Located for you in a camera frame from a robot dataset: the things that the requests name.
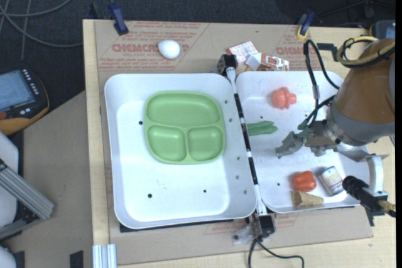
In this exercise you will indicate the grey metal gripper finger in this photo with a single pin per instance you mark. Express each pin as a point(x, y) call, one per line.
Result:
point(284, 152)
point(293, 139)

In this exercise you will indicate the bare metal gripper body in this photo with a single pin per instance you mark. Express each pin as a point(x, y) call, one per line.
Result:
point(322, 138)

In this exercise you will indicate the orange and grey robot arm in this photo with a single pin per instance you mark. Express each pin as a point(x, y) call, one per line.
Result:
point(364, 88)

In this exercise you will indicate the white plastic tray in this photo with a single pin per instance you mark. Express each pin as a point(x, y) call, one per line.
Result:
point(270, 163)
point(176, 191)

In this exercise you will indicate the green pea pods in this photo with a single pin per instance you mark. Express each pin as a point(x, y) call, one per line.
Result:
point(260, 128)

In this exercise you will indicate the orange bell pepper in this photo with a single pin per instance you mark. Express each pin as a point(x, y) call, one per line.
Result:
point(304, 180)

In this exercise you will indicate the thin black and white rod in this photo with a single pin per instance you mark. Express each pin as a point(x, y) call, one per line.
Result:
point(245, 135)

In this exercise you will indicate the pale orange toy food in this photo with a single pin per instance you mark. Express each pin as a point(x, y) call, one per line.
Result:
point(282, 98)

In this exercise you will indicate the small can with yellow label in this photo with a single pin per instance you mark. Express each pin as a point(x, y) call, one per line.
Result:
point(331, 180)

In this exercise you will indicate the tan ice cream cone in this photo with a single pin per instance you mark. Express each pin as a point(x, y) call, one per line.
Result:
point(304, 198)

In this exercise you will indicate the orange and white carton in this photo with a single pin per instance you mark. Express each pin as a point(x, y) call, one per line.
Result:
point(270, 62)

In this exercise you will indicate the orange and white packet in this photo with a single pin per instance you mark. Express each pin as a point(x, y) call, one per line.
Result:
point(243, 50)

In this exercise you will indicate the green divided plate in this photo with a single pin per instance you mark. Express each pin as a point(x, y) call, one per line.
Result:
point(183, 110)

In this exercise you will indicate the brown cardboard board red print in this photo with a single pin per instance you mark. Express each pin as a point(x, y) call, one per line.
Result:
point(194, 244)

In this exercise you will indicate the white egg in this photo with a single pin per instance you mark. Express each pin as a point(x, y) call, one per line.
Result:
point(169, 49)

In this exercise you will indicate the black cylinder on white bracket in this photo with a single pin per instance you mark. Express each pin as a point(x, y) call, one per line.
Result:
point(358, 186)

